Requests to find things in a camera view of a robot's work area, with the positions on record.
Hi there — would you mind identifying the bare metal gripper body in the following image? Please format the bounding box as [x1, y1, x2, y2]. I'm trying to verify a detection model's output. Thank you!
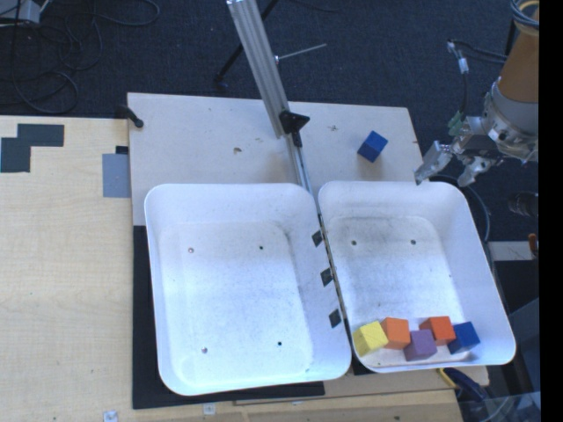
[451, 114, 539, 164]

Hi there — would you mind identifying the blue cube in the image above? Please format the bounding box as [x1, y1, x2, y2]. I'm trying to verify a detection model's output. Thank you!
[447, 321, 482, 355]
[356, 129, 390, 164]

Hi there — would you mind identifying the white plastic tray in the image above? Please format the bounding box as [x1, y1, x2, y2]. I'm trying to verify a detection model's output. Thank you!
[317, 179, 517, 375]
[143, 182, 354, 397]

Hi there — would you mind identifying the orange cube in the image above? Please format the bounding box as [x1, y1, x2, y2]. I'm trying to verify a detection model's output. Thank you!
[418, 315, 457, 347]
[379, 316, 412, 351]

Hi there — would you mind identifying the purple cube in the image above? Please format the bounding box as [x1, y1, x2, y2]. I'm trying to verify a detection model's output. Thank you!
[403, 329, 439, 363]

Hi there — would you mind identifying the yellow cube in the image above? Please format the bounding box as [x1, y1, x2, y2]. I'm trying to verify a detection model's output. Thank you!
[352, 320, 390, 358]

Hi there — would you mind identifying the pale flat board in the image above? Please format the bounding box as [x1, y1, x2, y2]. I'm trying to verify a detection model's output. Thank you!
[127, 92, 491, 407]

